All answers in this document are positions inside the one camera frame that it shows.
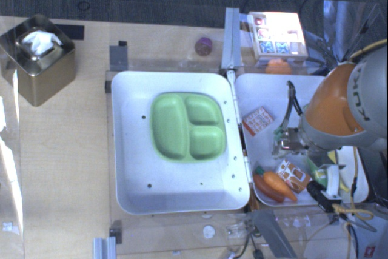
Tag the pale wood board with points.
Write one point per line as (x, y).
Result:
(75, 160)

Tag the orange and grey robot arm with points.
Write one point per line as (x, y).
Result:
(333, 112)

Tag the wooden box with coloured pieces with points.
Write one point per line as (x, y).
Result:
(279, 36)

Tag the purple round toy food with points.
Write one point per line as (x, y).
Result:
(203, 46)

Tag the green divided plate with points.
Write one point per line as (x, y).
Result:
(169, 127)

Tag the thin black and white rod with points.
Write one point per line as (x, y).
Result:
(239, 118)

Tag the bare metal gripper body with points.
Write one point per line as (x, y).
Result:
(293, 138)

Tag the orange and white carton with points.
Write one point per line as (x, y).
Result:
(292, 176)

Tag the green and yellow packet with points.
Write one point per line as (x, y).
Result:
(316, 173)

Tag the orange toy fruit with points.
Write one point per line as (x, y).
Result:
(278, 67)

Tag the black cylinder on white bracket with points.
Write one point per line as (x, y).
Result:
(324, 192)

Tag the dark orange carrot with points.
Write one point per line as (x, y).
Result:
(266, 191)

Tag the white plastic tray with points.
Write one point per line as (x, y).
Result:
(266, 94)
(136, 160)

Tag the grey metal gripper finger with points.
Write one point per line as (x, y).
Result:
(290, 153)
(276, 149)

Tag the gold tissue box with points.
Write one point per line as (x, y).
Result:
(42, 79)

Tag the orange and white patterned packet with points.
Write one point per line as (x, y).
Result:
(258, 120)

